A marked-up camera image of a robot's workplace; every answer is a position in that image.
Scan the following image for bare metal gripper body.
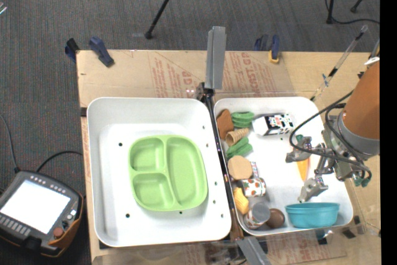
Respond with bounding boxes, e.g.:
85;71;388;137
321;124;362;182

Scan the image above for orange toy carrot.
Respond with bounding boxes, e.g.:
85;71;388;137
295;133;311;182

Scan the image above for white plastic tray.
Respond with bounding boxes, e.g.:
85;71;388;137
86;96;233;248
213;96;355;237

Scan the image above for blue bowl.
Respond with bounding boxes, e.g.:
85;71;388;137
284;202;341;230

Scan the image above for white and black milk carton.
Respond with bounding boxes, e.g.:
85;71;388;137
251;112;296;137

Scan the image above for brown toy egg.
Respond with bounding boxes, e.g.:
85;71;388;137
265;208;286;230

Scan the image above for white can with orange print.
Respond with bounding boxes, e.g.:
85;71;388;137
241;176;267;199

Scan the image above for can with silver lid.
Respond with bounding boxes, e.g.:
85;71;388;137
243;202;272;230

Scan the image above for green toy beans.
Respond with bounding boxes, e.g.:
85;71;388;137
225;137;254;161

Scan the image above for tan toy biscuit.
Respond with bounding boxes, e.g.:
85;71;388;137
227;155;254;181

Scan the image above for tan toy ice cream cone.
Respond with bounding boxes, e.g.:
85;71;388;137
225;127;250;147

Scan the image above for green toy pea pods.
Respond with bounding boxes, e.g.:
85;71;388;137
230;111;256;129

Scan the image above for yellow toy corn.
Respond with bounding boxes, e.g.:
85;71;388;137
233;186;250;216

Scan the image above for thin black rod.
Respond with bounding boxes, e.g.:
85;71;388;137
203;92;245;241

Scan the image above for brown toy bread slice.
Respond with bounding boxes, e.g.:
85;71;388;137
215;108;235;141

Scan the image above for green divided plate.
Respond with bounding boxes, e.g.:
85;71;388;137
128;134;209;212

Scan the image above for brown cardboard board, red print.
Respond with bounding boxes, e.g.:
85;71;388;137
76;49;381;265

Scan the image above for black block with thin wires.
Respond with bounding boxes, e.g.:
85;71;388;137
195;82;215;101

